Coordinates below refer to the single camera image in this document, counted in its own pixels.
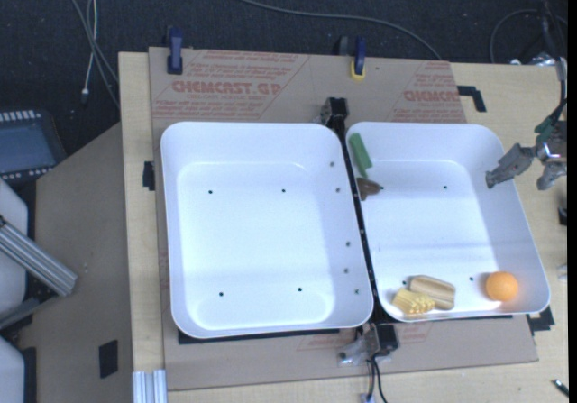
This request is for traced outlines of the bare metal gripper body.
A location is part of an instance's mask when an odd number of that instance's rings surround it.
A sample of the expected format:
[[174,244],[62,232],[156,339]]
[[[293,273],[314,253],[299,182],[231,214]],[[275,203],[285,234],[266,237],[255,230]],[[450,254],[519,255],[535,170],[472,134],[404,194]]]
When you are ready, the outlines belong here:
[[567,123],[545,124],[536,137],[536,157],[542,162],[567,161]]

